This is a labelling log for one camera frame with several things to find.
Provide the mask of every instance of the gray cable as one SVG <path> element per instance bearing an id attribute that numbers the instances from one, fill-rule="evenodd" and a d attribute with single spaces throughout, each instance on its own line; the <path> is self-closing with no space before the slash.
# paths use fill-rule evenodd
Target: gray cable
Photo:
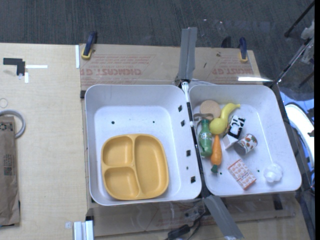
<path id="1" fill-rule="evenodd" d="M 13 110 L 13 109 L 5 109 L 5 110 L 2 110 L 0 111 L 0 116 L 4 116 L 4 115 L 13 115 L 13 116 L 16 116 L 18 117 L 21 122 L 22 122 L 22 127 L 21 129 L 15 134 L 15 138 L 19 138 L 25 131 L 26 129 L 26 121 L 24 119 L 24 117 L 16 110 Z"/>

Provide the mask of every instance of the green bottle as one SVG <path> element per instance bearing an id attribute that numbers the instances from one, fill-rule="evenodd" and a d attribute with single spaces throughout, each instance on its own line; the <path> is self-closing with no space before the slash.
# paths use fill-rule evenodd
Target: green bottle
<path id="1" fill-rule="evenodd" d="M 200 152 L 200 155 L 203 157 L 209 157 L 212 154 L 212 134 L 209 130 L 209 120 L 201 120 L 202 129 L 199 133 L 199 143 L 203 149 L 203 152 Z"/>

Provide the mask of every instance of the blue object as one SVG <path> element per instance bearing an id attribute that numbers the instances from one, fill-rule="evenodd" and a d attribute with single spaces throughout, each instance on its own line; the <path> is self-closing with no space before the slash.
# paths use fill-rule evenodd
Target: blue object
<path id="1" fill-rule="evenodd" d="M 90 32 L 88 41 L 86 42 L 84 51 L 83 51 L 83 55 L 84 56 L 88 56 L 90 49 L 91 49 L 91 45 L 96 41 L 96 37 L 97 37 L 97 32 L 96 31 L 92 31 Z"/>
<path id="2" fill-rule="evenodd" d="M 239 40 L 239 43 L 240 43 L 239 48 L 240 48 L 241 58 L 245 60 L 247 57 L 247 41 L 244 37 L 241 37 Z"/>

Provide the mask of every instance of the cardboard sheet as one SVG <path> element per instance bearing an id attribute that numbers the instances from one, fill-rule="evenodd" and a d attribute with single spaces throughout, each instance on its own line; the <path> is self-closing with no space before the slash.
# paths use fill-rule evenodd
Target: cardboard sheet
<path id="1" fill-rule="evenodd" d="M 225 84 L 238 77 L 260 77 L 253 51 L 248 51 L 248 58 L 240 62 L 236 48 L 196 47 L 193 78 Z M 180 47 L 95 44 L 89 60 L 80 58 L 81 90 L 98 84 L 172 84 L 179 62 Z"/>

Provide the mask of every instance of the black cable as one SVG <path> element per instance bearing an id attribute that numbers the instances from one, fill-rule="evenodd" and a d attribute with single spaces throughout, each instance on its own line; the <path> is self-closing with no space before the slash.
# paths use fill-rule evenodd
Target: black cable
<path id="1" fill-rule="evenodd" d="M 206 212 L 202 213 L 198 218 L 196 218 L 194 221 L 193 221 L 193 224 L 192 226 L 188 226 L 187 224 L 177 228 L 177 229 L 174 229 L 174 230 L 171 230 L 169 233 L 168 233 L 168 237 L 165 239 L 165 240 L 173 240 L 173 239 L 177 239 L 179 238 L 180 236 L 182 235 L 185 235 L 187 233 L 190 232 L 190 229 L 192 229 L 193 227 L 195 227 L 195 225 L 198 223 L 197 227 L 195 228 L 195 230 L 192 232 L 192 234 L 189 236 L 188 240 L 199 230 L 200 228 L 200 221 L 202 219 L 202 217 L 207 214 Z"/>
<path id="2" fill-rule="evenodd" d="M 303 17 L 314 7 L 316 0 L 313 0 L 312 3 L 305 9 L 305 11 L 300 15 L 300 17 L 293 23 L 293 25 L 288 29 L 287 32 L 284 33 L 284 36 L 287 38 L 289 37 L 291 31 L 298 25 L 298 23 L 303 19 Z"/>

